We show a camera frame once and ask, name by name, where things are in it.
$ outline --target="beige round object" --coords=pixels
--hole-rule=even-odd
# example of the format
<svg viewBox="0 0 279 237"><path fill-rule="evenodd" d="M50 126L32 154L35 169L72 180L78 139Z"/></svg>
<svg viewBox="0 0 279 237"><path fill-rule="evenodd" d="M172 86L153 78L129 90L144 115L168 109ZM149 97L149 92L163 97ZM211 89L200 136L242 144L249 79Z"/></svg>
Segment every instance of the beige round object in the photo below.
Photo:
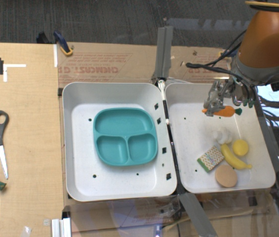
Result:
<svg viewBox="0 0 279 237"><path fill-rule="evenodd" d="M234 187L238 177L236 171L229 165L220 165L215 172L216 181L226 188Z"/></svg>

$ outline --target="dark gray floor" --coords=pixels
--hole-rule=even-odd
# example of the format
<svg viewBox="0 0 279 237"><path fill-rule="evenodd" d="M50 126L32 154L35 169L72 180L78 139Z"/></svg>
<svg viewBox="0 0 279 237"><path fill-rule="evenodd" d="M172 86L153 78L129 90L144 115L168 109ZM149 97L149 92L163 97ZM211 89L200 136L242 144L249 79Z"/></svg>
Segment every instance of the dark gray floor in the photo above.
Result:
<svg viewBox="0 0 279 237"><path fill-rule="evenodd" d="M252 18L245 0L0 0L0 42L35 43L59 30L66 41L152 44L173 25L173 45L226 47Z"/></svg>

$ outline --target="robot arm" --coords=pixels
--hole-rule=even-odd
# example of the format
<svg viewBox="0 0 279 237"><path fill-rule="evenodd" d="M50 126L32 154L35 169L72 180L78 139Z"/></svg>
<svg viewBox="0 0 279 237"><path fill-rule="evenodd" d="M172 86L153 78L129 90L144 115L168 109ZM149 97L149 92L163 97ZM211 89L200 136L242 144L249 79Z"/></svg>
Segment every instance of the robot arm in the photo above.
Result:
<svg viewBox="0 0 279 237"><path fill-rule="evenodd" d="M207 116L225 108L224 98L252 108L256 86L279 83L279 12L259 10L254 15L228 74L229 79L213 83L204 102Z"/></svg>

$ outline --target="sponge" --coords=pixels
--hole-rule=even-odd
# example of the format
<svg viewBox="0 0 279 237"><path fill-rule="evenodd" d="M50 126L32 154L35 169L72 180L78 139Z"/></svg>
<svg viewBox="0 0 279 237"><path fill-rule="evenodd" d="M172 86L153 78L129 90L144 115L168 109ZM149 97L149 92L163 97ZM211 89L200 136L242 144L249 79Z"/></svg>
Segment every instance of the sponge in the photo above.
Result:
<svg viewBox="0 0 279 237"><path fill-rule="evenodd" d="M216 165L218 165L225 157L217 149L217 147L211 147L207 152L198 158L198 163L205 169L206 172L210 172Z"/></svg>

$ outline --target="yellow lemon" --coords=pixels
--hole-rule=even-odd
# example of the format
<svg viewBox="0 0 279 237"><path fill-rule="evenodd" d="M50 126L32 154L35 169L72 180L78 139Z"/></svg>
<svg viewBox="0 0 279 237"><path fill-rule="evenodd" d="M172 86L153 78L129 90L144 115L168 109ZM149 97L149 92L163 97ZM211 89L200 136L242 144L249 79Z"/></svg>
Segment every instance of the yellow lemon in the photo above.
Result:
<svg viewBox="0 0 279 237"><path fill-rule="evenodd" d="M233 151L237 156L244 156L249 151L248 143L244 140L236 140L233 144Z"/></svg>

